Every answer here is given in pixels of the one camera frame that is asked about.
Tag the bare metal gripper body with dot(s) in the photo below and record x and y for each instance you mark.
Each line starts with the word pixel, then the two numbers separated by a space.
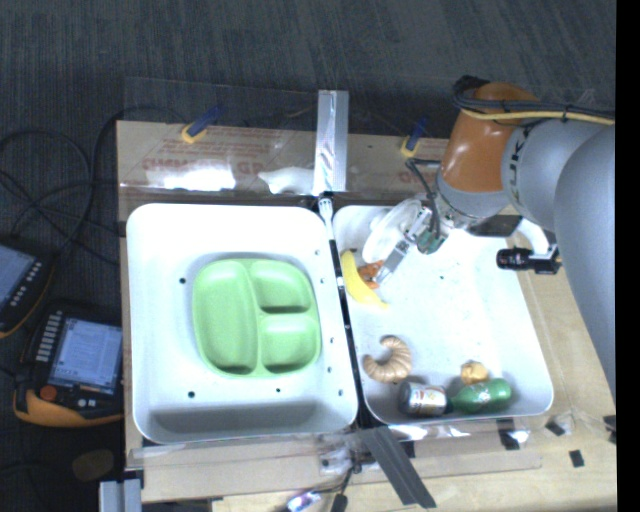
pixel 425 225

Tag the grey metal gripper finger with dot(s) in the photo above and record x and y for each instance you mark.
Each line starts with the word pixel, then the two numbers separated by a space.
pixel 396 260

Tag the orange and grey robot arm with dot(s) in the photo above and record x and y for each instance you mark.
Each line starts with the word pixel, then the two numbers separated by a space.
pixel 550 165

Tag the orange carrot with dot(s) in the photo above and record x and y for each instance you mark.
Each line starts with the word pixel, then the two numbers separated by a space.
pixel 369 272

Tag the yellow banana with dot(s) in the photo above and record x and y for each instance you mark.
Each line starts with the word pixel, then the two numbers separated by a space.
pixel 357 287

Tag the white plastic tray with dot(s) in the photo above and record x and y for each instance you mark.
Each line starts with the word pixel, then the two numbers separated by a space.
pixel 465 320
pixel 160 320

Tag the tan croissant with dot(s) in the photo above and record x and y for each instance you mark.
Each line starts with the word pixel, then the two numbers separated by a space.
pixel 395 365

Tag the tan biscuit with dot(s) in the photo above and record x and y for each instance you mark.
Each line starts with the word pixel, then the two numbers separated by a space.
pixel 474 372

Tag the silver can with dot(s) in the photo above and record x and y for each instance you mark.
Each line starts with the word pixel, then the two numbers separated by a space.
pixel 424 399

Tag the green divided plate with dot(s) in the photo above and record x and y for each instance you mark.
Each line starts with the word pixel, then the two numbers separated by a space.
pixel 225 315

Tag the brown cardboard board red print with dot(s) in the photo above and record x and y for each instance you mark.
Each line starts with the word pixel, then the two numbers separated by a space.
pixel 560 465

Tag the black cylinder on white bracket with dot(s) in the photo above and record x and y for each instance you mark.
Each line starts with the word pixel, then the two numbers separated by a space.
pixel 517 258

